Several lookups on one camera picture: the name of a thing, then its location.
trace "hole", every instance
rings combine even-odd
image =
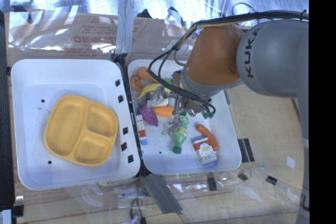
[[[131,163],[132,161],[134,161],[133,155],[128,156],[128,163]]]
[[[247,177],[244,173],[240,173],[240,174],[238,175],[238,177],[239,177],[242,181],[248,180],[248,177]]]
[[[121,145],[121,151],[124,151],[127,148],[126,142]]]
[[[271,183],[271,184],[273,184],[274,186],[276,186],[277,181],[278,181],[277,179],[275,179],[274,177],[271,177],[271,176],[268,176],[268,177],[266,178],[266,182]]]
[[[11,75],[12,68],[11,67],[6,67],[6,74]]]

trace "black cable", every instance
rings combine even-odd
[[[148,67],[148,73],[154,78],[156,79],[160,84],[162,84],[163,86],[165,86],[167,89],[183,96],[183,97],[186,97],[187,99],[191,99],[191,100],[194,100],[194,101],[197,101],[197,102],[200,102],[202,103],[205,107],[206,107],[206,110],[207,110],[207,113],[212,113],[212,114],[215,114],[216,112],[216,108],[211,105],[209,102],[203,100],[201,97],[199,97],[197,94],[193,93],[193,92],[190,92],[190,91],[187,91],[187,90],[184,90],[184,89],[181,89],[179,87],[176,87],[174,85],[171,85],[169,84],[168,82],[164,81],[161,76],[157,76],[152,70],[152,65],[158,61],[160,58],[162,57],[165,57],[167,58],[173,51],[174,49],[171,48],[170,50],[166,51],[165,53],[161,54],[160,56],[156,57],[150,64],[149,64],[149,67]]]
[[[130,210],[130,217],[131,217],[131,220],[134,218],[134,215],[133,215],[133,206],[134,206],[134,203],[137,203],[137,207],[138,207],[138,211],[139,211],[139,214],[140,214],[140,217],[143,218],[143,214],[142,214],[142,211],[140,209],[140,205],[139,205],[139,198],[134,198],[132,201],[131,201],[131,210]]]
[[[249,5],[249,4],[247,4],[247,3],[244,3],[244,2],[238,2],[238,3],[236,3],[235,5],[232,6],[232,9],[231,9],[231,13],[232,13],[232,15],[235,15],[234,10],[235,10],[235,7],[238,6],[238,5],[244,5],[244,6],[249,7],[249,8],[250,8],[250,11],[249,11],[248,13],[251,13],[251,10],[252,10],[253,12],[257,12],[256,9],[253,8],[251,5]]]
[[[239,15],[233,15],[233,16],[228,16],[228,17],[219,17],[215,19],[209,19],[209,20],[200,20],[195,22],[190,28],[189,31],[187,32],[186,36],[183,36],[179,39],[179,41],[168,51],[164,52],[163,54],[159,55],[156,57],[148,67],[148,73],[156,79],[159,83],[164,85],[166,88],[169,90],[187,98],[191,99],[197,102],[202,103],[207,110],[207,113],[209,113],[209,108],[211,107],[213,109],[212,115],[216,112],[216,109],[213,105],[211,105],[209,102],[203,100],[200,98],[197,94],[194,94],[193,92],[181,89],[179,87],[176,87],[174,85],[171,85],[164,81],[161,78],[161,69],[163,67],[164,62],[168,58],[168,56],[173,52],[173,50],[179,50],[179,48],[182,45],[183,41],[186,41],[190,35],[197,30],[199,27],[206,27],[206,26],[216,26],[217,24],[229,24],[229,23],[237,23],[241,21],[248,21],[248,20],[260,20],[260,19],[299,19],[299,20],[309,20],[309,14],[306,13],[306,10],[303,12],[297,12],[297,11],[287,11],[287,10],[269,10],[266,12],[254,12],[254,13],[247,13],[247,14],[239,14]],[[164,57],[162,63],[160,64],[159,67],[159,73],[158,76],[151,70],[152,65],[159,59]]]

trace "yellow divided plate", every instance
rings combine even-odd
[[[44,143],[67,161],[98,166],[108,160],[118,133],[118,118],[108,107],[77,95],[58,100],[44,132]]]

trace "green toy bottle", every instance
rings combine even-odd
[[[183,124],[173,132],[173,140],[175,143],[175,146],[173,147],[173,152],[176,154],[179,154],[182,151],[181,145],[186,140],[187,128],[189,124],[189,119],[186,116],[180,115],[180,119],[181,121],[183,121]]]

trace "small box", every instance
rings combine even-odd
[[[137,124],[138,131],[139,131],[139,138],[140,138],[141,145],[143,146],[148,145],[145,126],[143,124],[142,114],[136,115],[135,118],[137,120],[136,124]]]
[[[193,146],[202,165],[213,163],[218,160],[208,137],[195,140]]]
[[[95,184],[129,179],[138,173],[141,162],[133,122],[122,73],[115,63],[99,59],[24,59],[13,65],[11,74],[18,177],[26,188],[46,190]],[[57,102],[67,95],[90,99],[116,113],[118,134],[114,136],[112,153],[106,151],[103,154],[109,156],[104,163],[78,165],[55,156],[46,147],[44,131],[48,119]],[[71,105],[70,111],[78,108],[79,112],[75,109],[72,113],[60,113],[59,119],[69,117],[69,114],[79,115],[85,107],[83,103]],[[89,133],[98,132],[103,125],[111,124],[109,117],[104,124],[100,123],[101,116],[107,115],[92,106],[90,108],[94,116],[89,116],[89,121],[87,116],[81,117],[85,124],[80,124],[89,129]],[[101,131],[98,133],[99,136],[95,136],[97,140],[92,139],[90,134],[81,136],[84,137],[81,141],[84,145],[89,144],[90,150],[92,146],[104,148],[111,145],[109,141],[101,142],[103,138],[112,137],[111,133],[105,137]],[[57,141],[60,137],[56,132],[51,138]],[[90,155],[83,148],[86,146],[78,154],[82,158]]]

